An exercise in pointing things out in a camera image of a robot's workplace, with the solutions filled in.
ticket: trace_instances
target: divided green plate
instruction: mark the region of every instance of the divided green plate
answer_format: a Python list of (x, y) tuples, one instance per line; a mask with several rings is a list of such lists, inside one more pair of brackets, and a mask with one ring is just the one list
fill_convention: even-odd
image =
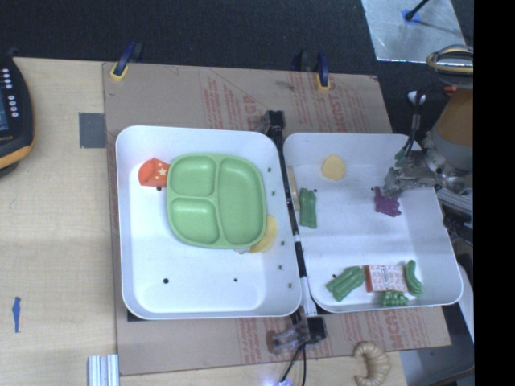
[(186, 244), (248, 248), (266, 229), (261, 173), (227, 154), (184, 154), (168, 171), (167, 214), (171, 230)]

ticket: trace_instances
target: black fabric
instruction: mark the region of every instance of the black fabric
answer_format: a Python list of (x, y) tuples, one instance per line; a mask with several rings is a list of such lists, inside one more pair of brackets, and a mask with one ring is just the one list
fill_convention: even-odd
[[(474, 0), (451, 0), (473, 46)], [(143, 44), (156, 64), (287, 70), (300, 50), (324, 50), (329, 72), (378, 76), (393, 131), (409, 133), (406, 94), (424, 64), (377, 61), (361, 0), (2, 0), (0, 50), (23, 57), (116, 61)], [(431, 126), (442, 101), (425, 106)]]

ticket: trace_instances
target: wooden table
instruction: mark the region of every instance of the wooden table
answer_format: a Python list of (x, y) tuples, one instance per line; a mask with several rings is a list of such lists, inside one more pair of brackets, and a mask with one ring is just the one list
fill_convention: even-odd
[[(16, 59), (37, 114), (35, 148), (0, 179), (0, 384), (87, 384), (117, 353), (105, 149), (80, 148), (79, 113), (103, 113), (101, 62)], [(19, 333), (11, 312), (21, 298)], [(388, 353), (385, 386), (406, 384)], [(123, 376), (122, 385), (273, 385), (287, 363)], [(354, 385), (353, 357), (309, 359), (306, 385)], [(302, 362), (288, 376), (301, 383)]]

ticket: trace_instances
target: blue and yellow clamp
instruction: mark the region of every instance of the blue and yellow clamp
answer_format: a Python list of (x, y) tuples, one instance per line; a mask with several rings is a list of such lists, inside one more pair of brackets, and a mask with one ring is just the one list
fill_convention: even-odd
[(136, 43), (135, 40), (130, 40), (125, 50), (120, 56), (120, 60), (116, 62), (109, 75), (114, 81), (122, 81), (129, 70), (128, 63), (139, 63), (142, 58), (143, 45)]
[[(290, 70), (297, 72), (310, 72), (312, 69), (307, 64), (308, 57), (307, 51), (301, 50), (293, 57), (290, 64)], [(316, 61), (317, 63), (314, 68), (314, 72), (316, 73), (316, 86), (319, 91), (326, 92), (331, 88), (331, 83), (329, 82), (328, 58), (323, 51), (319, 51), (316, 56)]]

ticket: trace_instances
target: cardboard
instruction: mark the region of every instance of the cardboard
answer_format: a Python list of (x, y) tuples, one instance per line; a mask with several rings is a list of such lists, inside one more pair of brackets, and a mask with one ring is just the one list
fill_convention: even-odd
[[(285, 318), (142, 321), (131, 317), (121, 292), (114, 143), (130, 125), (254, 130), (266, 110), (285, 113), (285, 134), (391, 133), (378, 82), (372, 76), (330, 75), (317, 90), (315, 74), (229, 68), (130, 64), (126, 77), (103, 65), (106, 148), (112, 221), (117, 345), (123, 376), (287, 361), (272, 354), (267, 336), (291, 327)], [(447, 346), (441, 307), (324, 314), (327, 338), (308, 359), (351, 355), (361, 340), (386, 351)]]

